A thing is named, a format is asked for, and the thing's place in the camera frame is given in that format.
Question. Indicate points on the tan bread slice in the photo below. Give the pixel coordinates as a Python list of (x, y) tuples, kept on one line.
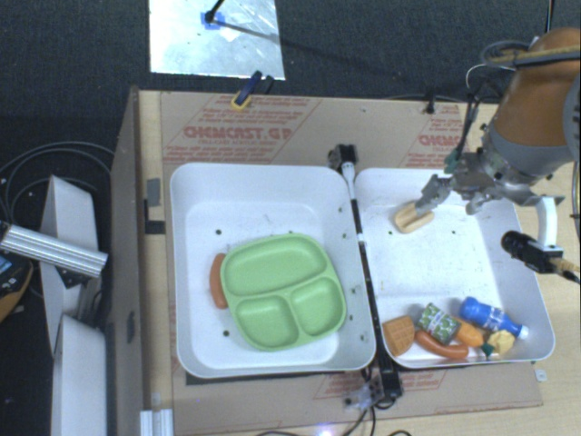
[(410, 220)]

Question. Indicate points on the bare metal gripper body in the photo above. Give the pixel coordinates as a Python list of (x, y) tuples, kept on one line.
[(483, 177)]

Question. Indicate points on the thin black and white rod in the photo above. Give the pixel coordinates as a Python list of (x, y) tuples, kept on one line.
[(366, 261)]

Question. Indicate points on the pale yellow lumpy toy food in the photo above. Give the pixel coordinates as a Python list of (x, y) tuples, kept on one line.
[(501, 341)]

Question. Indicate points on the brown cardboard board red print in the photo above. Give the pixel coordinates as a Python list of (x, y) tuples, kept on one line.
[(254, 134)]

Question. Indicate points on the orange carrot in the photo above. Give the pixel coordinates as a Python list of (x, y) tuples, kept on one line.
[(469, 334)]

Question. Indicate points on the white plastic tray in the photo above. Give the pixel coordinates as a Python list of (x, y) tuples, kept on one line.
[(436, 261), (254, 198)]

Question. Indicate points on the blue bottle white cap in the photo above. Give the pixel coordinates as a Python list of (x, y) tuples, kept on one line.
[(488, 316)]

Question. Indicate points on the green divided plate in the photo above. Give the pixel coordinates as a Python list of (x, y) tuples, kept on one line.
[(281, 291)]

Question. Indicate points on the orange waffle biscuit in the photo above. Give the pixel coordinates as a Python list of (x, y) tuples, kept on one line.
[(399, 336)]

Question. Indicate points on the green patterned can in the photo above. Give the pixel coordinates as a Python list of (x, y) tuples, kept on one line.
[(438, 324)]

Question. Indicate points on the black cylinder on white bracket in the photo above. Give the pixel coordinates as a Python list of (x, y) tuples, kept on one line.
[(526, 247)]

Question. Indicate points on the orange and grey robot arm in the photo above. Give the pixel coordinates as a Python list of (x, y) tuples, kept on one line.
[(531, 107)]

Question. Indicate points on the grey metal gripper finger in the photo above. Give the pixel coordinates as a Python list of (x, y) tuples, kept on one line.
[(433, 194), (480, 200)]

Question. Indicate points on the orange sausage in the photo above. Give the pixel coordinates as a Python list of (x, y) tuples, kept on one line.
[(217, 284), (442, 349)]

